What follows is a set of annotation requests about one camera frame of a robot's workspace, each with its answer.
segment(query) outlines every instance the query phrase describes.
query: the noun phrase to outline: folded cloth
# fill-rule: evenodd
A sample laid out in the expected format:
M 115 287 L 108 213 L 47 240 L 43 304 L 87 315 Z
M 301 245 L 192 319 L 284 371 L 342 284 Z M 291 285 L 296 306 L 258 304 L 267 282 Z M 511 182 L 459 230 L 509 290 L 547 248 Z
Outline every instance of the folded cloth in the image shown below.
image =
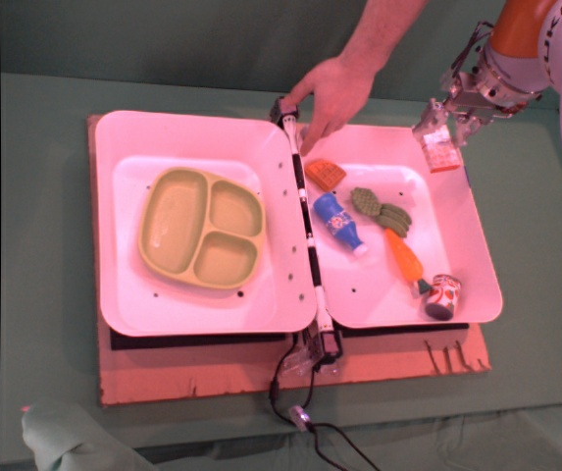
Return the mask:
M 22 425 L 38 471 L 157 471 L 75 403 L 38 401 L 24 414 Z

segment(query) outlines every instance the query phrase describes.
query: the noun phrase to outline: human hand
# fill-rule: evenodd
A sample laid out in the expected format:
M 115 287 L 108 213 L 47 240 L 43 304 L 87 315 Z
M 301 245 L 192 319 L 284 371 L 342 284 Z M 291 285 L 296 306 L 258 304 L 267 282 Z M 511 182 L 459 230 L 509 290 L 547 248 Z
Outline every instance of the human hand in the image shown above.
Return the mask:
M 313 68 L 284 97 L 289 105 L 300 104 L 314 95 L 313 117 L 303 130 L 300 153 L 311 151 L 320 138 L 343 128 L 361 110 L 370 96 L 374 75 L 347 65 L 339 57 L 323 61 Z

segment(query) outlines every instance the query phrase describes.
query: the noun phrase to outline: orange carrot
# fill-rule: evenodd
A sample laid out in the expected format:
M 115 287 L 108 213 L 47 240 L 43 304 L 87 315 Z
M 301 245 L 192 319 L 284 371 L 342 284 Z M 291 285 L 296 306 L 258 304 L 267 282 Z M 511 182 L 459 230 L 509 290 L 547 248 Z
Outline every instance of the orange carrot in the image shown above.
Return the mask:
M 392 229 L 385 229 L 384 237 L 388 241 L 403 278 L 409 283 L 421 280 L 424 271 L 422 263 L 405 241 Z

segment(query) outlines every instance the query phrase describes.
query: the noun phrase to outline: orange waffle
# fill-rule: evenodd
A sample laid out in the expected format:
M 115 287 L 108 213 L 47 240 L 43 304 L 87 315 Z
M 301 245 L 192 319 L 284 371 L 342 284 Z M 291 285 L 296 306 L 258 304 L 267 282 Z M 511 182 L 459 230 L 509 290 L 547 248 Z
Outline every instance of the orange waffle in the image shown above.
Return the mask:
M 305 174 L 324 192 L 330 192 L 346 176 L 337 164 L 321 159 L 307 164 Z

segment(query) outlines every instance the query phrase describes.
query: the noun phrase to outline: human arm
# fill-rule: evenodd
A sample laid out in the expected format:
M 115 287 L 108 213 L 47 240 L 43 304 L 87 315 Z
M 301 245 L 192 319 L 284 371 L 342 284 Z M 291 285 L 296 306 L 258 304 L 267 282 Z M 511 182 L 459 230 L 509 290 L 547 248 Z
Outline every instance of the human arm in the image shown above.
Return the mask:
M 340 130 L 368 101 L 375 76 L 429 0 L 367 0 L 357 27 L 336 57 L 318 64 L 288 93 L 299 104 L 313 93 L 314 111 L 300 152 Z

